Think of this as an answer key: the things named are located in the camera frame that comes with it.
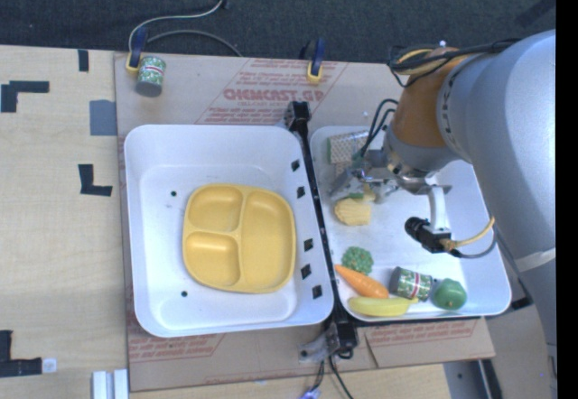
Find black block with wires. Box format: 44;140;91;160
331;319;360;360
285;100;313;134

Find yellow divided plate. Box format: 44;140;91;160
182;182;298;295

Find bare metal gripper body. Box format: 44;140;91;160
350;148;435;191

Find brown cardboard board, red print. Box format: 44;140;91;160
113;51;497;393

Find yellow ridged toy food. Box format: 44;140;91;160
333;197;373;227

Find white plastic tray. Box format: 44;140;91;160
309;125;513;322
123;124;336;339

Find tan checked packet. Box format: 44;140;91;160
325;130;372;165

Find green toy peas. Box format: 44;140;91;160
340;246;376;277

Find orange carrot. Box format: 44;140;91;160
333;263;391;301

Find thin black rod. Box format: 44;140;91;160
295;116;348;327

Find yellow banana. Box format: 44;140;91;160
347;294;421;319

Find green and yellow toy food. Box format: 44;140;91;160
346;188;378;204

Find black cylinder on white bracket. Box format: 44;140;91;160
404;183;454;255

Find green toy apple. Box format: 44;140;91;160
431;277;469;312

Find green and white can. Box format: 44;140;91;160
135;54;168;98
388;265;435;302

